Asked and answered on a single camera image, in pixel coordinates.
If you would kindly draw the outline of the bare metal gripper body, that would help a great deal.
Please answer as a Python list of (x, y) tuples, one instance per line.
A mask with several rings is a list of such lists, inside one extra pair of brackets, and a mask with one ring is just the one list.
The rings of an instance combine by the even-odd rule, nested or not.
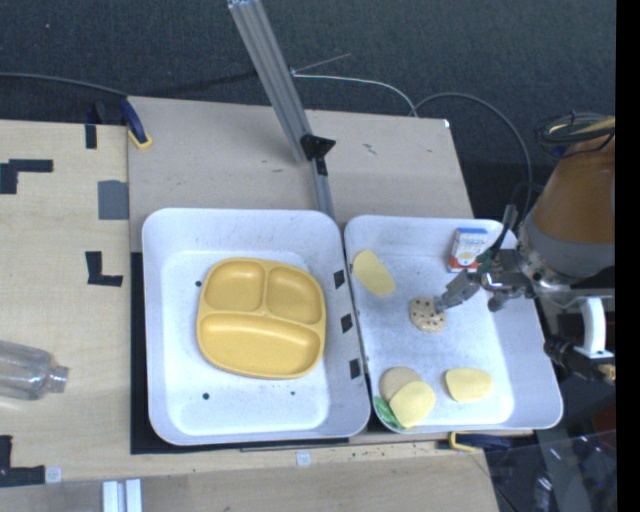
[(478, 257), (481, 286), (495, 297), (558, 298), (571, 292), (571, 279), (551, 268), (536, 252), (485, 251)]

